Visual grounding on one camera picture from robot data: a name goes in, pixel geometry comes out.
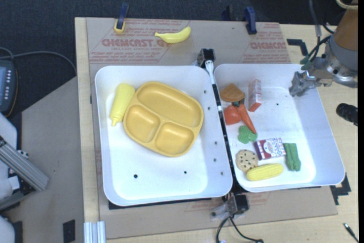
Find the carrot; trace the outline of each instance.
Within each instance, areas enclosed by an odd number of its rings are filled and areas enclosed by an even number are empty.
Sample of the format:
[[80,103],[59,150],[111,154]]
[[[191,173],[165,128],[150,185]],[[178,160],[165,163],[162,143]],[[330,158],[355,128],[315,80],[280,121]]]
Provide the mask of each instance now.
[[255,127],[253,125],[253,122],[251,121],[248,111],[246,110],[246,107],[244,104],[240,104],[238,107],[238,113],[240,114],[241,120],[245,123],[245,125],[254,133],[256,134],[257,131],[255,130]]

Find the banana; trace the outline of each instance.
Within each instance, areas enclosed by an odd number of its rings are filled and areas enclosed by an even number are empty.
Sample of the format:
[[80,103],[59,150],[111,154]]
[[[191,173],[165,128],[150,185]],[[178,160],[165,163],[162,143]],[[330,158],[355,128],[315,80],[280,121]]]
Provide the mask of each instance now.
[[154,36],[160,37],[168,44],[180,43],[186,40],[191,34],[191,27],[186,26],[183,30],[179,32],[168,32],[165,34],[160,34],[156,32]]

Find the blue clamp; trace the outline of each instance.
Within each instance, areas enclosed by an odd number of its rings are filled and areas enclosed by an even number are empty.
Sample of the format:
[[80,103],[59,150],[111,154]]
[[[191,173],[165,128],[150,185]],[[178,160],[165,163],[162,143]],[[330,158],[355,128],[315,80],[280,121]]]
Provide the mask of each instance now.
[[255,35],[257,33],[257,29],[255,28],[255,11],[251,6],[244,9],[244,19],[248,21],[246,25],[248,34]]
[[127,3],[123,3],[121,6],[121,12],[120,12],[119,19],[116,20],[115,25],[114,25],[114,31],[117,34],[121,34],[124,32],[124,28],[125,28],[124,19],[126,17],[128,10],[129,10],[129,5]]

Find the yellow plate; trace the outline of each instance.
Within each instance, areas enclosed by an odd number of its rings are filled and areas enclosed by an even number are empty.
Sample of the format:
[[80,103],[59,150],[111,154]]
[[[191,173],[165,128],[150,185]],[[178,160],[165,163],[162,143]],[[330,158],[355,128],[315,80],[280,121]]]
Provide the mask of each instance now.
[[197,100],[159,82],[144,83],[135,92],[124,116],[127,135],[165,156],[181,156],[195,142],[204,112]]

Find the yellow bottle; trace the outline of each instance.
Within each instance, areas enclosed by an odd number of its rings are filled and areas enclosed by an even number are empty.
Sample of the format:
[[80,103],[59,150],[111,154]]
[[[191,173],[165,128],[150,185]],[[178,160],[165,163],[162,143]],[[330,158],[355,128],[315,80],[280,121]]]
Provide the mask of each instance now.
[[116,88],[113,106],[111,107],[110,118],[112,126],[122,122],[125,111],[135,93],[134,87],[126,83],[120,83]]

